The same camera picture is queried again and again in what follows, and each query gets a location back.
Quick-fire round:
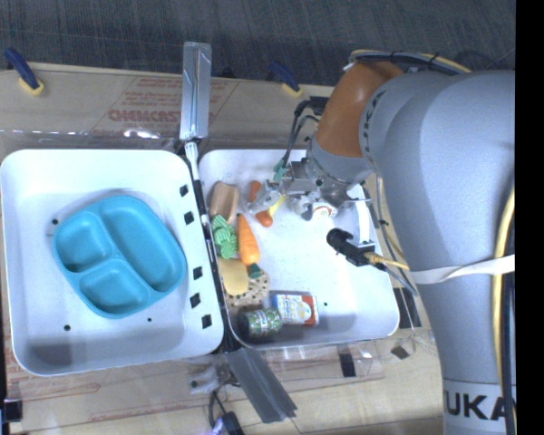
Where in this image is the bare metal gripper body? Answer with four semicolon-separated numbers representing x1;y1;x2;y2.
279;158;363;211

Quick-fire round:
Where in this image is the orange toy sausage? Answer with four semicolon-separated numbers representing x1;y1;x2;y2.
248;179;275;228

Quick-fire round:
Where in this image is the white and red can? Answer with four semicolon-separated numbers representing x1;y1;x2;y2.
300;199;341;224

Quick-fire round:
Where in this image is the tan toy bread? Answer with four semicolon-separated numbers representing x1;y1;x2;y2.
208;181;240;226

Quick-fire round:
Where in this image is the orange toy carrot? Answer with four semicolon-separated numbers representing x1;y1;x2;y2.
236;213;264;278

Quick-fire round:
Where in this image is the white plastic tray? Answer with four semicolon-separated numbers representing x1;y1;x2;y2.
198;148;401;351
0;148;225;377

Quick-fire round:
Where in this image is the yellow toy potato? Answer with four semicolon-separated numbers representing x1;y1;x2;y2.
217;256;250;296

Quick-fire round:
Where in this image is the tan waffle biscuit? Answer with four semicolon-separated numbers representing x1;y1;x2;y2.
224;267;271;312

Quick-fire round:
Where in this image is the white and red carton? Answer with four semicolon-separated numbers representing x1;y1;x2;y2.
271;291;321;328

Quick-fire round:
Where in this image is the green can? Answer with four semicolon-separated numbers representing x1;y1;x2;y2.
237;306;284;342

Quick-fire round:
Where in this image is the blue divided plate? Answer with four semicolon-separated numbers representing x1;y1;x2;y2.
52;195;188;320

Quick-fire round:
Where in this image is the brown cardboard board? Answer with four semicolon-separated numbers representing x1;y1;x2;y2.
0;61;445;435

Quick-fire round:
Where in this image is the black cylinder on white bracket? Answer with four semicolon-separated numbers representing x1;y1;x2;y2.
325;197;377;267

